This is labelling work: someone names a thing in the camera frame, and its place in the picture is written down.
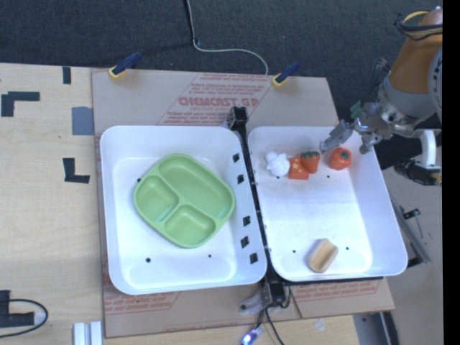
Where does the thin black rod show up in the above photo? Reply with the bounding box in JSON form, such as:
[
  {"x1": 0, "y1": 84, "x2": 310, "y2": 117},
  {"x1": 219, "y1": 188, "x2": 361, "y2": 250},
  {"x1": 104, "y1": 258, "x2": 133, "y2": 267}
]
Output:
[{"x1": 237, "y1": 121, "x2": 278, "y2": 288}]

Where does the black cylinder on white bracket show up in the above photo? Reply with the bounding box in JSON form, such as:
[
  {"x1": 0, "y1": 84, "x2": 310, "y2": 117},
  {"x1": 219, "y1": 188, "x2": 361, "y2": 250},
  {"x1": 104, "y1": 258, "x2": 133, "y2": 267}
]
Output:
[{"x1": 392, "y1": 129, "x2": 443, "y2": 187}]

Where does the orange toy strawberry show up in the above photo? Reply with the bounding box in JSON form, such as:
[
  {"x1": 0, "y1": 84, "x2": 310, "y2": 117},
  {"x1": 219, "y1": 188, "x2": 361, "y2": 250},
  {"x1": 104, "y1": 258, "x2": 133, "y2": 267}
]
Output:
[{"x1": 299, "y1": 150, "x2": 321, "y2": 175}]

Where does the tan toy bread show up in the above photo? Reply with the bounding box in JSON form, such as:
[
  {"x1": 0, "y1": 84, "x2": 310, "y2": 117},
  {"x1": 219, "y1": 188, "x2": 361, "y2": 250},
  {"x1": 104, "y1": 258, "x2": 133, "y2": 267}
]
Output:
[{"x1": 306, "y1": 238, "x2": 339, "y2": 274}]

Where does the green divided plate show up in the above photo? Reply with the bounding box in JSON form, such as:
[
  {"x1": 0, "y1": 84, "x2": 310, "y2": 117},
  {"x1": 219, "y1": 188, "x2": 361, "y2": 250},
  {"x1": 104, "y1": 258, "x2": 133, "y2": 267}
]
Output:
[{"x1": 132, "y1": 152, "x2": 236, "y2": 249}]

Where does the white plastic tray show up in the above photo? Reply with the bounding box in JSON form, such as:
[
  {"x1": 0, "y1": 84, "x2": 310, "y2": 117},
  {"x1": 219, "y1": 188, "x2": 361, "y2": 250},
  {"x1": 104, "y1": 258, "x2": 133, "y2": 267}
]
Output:
[
  {"x1": 247, "y1": 125, "x2": 409, "y2": 283},
  {"x1": 99, "y1": 124, "x2": 268, "y2": 296}
]

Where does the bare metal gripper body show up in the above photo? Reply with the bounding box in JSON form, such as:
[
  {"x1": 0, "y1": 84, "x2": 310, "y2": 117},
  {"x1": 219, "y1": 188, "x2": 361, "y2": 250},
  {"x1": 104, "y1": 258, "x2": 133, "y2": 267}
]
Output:
[{"x1": 353, "y1": 101, "x2": 420, "y2": 142}]

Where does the black block with thin wires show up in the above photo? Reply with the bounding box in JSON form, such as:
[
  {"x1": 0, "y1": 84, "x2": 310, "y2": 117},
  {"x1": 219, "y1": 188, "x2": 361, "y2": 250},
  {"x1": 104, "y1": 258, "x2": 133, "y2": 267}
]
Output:
[{"x1": 262, "y1": 277, "x2": 289, "y2": 305}]

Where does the brown cardboard board red print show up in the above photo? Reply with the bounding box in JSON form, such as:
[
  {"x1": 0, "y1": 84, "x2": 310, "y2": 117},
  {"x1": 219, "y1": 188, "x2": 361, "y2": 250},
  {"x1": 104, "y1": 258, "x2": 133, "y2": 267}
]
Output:
[{"x1": 91, "y1": 68, "x2": 396, "y2": 339}]

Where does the orange toy pumpkin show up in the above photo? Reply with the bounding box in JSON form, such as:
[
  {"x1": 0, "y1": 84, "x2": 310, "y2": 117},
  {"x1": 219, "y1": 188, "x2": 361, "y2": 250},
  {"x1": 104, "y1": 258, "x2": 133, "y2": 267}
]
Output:
[{"x1": 327, "y1": 147, "x2": 353, "y2": 171}]

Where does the white toy cauliflower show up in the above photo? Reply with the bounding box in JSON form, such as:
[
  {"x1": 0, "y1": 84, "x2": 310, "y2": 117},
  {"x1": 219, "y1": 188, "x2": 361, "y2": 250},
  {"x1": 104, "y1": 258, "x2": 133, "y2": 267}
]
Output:
[{"x1": 264, "y1": 150, "x2": 291, "y2": 178}]

